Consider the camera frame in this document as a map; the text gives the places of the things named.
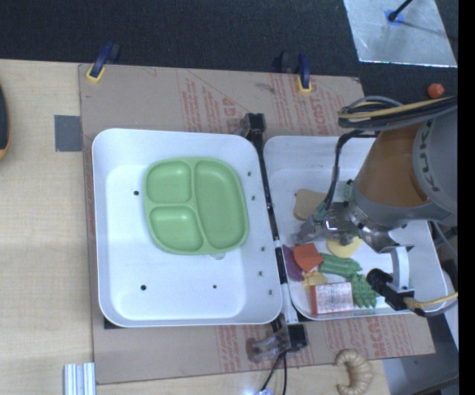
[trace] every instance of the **orange ball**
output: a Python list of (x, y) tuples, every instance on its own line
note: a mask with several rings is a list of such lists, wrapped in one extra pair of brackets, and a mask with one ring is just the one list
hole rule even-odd
[(427, 87), (427, 94), (429, 97), (433, 100), (436, 100), (437, 98), (440, 98), (442, 94), (444, 94), (444, 87), (440, 83), (431, 83)]

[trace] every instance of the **white plastic tray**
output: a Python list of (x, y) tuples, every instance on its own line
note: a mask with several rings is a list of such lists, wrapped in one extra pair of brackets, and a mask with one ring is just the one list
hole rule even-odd
[[(174, 157), (216, 157), (238, 174), (249, 233), (220, 255), (166, 253), (151, 239), (143, 176)], [(99, 302), (122, 327), (268, 323), (281, 311), (275, 247), (254, 146), (236, 135), (112, 128), (92, 145)]]
[[(272, 194), (276, 223), (280, 240), (288, 247), (293, 247), (295, 236), (302, 221), (293, 215), (296, 201), (295, 194), (300, 188), (326, 193), (331, 181), (334, 151), (337, 137), (290, 137), (270, 138), (264, 147), (264, 159), (268, 172), (268, 184)], [(342, 189), (349, 179), (354, 179), (361, 168), (374, 139), (351, 139), (342, 149), (340, 155), (340, 178), (336, 187), (334, 200), (342, 200)], [(437, 299), (448, 295), (440, 262), (429, 228), (425, 221), (412, 221), (406, 228), (395, 230), (391, 236), (400, 244), (414, 244), (408, 252), (410, 267), (410, 285), (415, 289), (415, 298), (420, 301)], [(324, 237), (314, 242), (320, 252), (330, 253)], [(366, 275), (377, 267), (392, 273), (390, 254), (378, 254), (367, 244), (362, 243), (352, 256), (363, 268), (359, 273)], [(340, 276), (327, 275), (328, 282), (345, 281)], [(377, 298), (376, 307), (366, 309), (355, 307), (352, 311), (329, 314), (313, 314), (310, 298), (305, 288), (298, 281), (289, 278), (291, 300), (296, 309), (313, 320), (334, 318), (353, 318), (360, 316), (408, 314), (408, 310), (395, 311), (383, 297)]]

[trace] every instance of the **cardboard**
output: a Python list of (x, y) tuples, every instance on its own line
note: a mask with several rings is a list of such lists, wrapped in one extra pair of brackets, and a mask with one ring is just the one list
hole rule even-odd
[[(272, 334), (269, 324), (117, 328), (105, 321), (97, 294), (91, 144), (107, 128), (233, 133), (246, 113), (265, 115), (265, 139), (338, 136), (344, 130), (335, 114), (363, 96), (360, 83), (312, 76), (312, 91), (303, 94), (290, 74), (107, 65), (91, 84), (88, 68), (79, 67), (79, 83), (97, 383), (270, 369), (271, 361), (254, 363), (246, 350)], [(413, 314), (305, 322), (305, 329), (309, 345), (289, 367), (331, 364), (344, 348), (372, 360), (434, 352), (427, 321)]]

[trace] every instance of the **wooden table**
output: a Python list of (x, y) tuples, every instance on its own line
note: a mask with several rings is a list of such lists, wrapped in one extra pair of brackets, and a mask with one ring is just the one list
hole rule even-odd
[[(76, 63), (1, 60), (12, 144), (0, 161), (0, 395), (62, 394), (63, 366), (93, 361), (81, 152), (56, 151), (54, 116), (80, 115)], [(388, 394), (371, 361), (367, 395)], [(267, 371), (99, 385), (98, 394), (254, 394)], [(270, 388), (282, 392), (282, 369)], [(287, 394), (336, 394), (335, 365), (288, 370)]]

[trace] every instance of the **green plate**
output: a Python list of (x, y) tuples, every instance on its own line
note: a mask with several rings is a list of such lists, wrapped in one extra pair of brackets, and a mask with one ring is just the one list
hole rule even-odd
[(151, 165), (144, 205), (158, 246), (178, 254), (214, 254), (240, 246), (248, 213), (237, 173), (214, 158), (186, 157)]

